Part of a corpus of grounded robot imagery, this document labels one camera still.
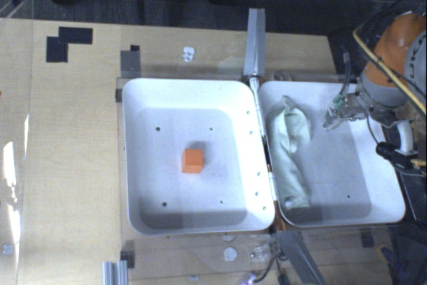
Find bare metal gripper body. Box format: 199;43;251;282
332;93;372;123

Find white plastic tray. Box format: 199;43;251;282
121;77;276;238
258;80;407;229

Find pale green cloth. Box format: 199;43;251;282
265;95;314;212

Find orange cube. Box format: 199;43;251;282
181;148;205;175

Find black cylinder on white bracket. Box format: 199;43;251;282
376;119;420;172

